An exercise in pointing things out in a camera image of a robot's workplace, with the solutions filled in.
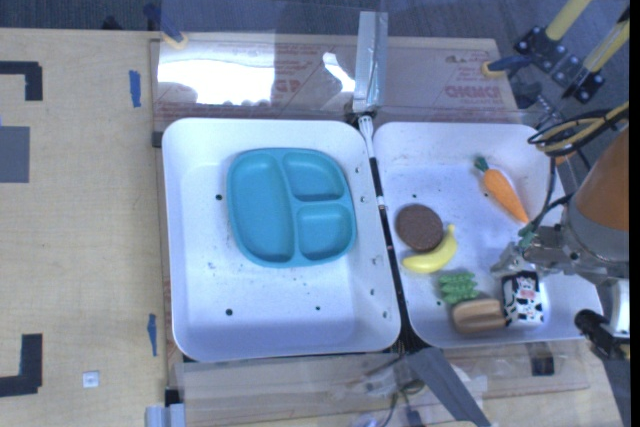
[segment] blue plate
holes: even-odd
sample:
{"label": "blue plate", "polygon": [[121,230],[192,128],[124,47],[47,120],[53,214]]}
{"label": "blue plate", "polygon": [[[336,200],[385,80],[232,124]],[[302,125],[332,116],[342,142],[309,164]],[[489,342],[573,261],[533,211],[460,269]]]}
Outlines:
{"label": "blue plate", "polygon": [[240,154],[227,175],[238,247],[269,267],[335,260],[351,249],[356,221],[344,173],[315,150],[267,148]]}

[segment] gray square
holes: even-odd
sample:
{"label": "gray square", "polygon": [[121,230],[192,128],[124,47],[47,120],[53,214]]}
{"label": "gray square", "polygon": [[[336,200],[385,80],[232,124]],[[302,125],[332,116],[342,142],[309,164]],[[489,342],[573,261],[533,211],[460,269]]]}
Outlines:
{"label": "gray square", "polygon": [[29,127],[0,127],[0,183],[29,182]]}

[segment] wooden table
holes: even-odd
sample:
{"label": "wooden table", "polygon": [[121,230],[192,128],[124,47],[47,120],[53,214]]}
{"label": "wooden table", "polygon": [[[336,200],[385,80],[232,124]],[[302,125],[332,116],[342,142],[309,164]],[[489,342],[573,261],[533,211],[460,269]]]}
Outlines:
{"label": "wooden table", "polygon": [[[144,425],[145,408],[164,400],[149,52],[157,38],[0,30],[0,61],[37,61],[44,93],[27,102],[24,77],[0,75],[1,126],[30,128],[28,183],[0,183],[0,377],[19,374],[22,335],[43,338],[42,386],[0,398],[2,425]],[[130,71],[140,75],[139,107]],[[602,365],[585,346],[578,352],[588,388],[486,399],[487,416],[502,426],[621,425]],[[85,387],[83,374],[94,371],[98,386]]]}

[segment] brown toy bread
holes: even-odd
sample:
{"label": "brown toy bread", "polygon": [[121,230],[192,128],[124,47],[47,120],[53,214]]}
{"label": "brown toy bread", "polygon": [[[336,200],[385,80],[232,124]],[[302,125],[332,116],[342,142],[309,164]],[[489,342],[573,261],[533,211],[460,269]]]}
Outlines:
{"label": "brown toy bread", "polygon": [[427,252],[442,241],[444,227],[442,219],[424,205],[407,205],[396,216],[396,233],[411,249]]}

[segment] cow-patterned object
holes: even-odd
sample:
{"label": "cow-patterned object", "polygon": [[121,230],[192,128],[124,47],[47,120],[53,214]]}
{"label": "cow-patterned object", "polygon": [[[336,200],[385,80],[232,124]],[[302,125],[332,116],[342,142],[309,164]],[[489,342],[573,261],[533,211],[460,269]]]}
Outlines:
{"label": "cow-patterned object", "polygon": [[537,273],[521,271],[503,277],[502,292],[507,326],[537,327],[544,322]]}

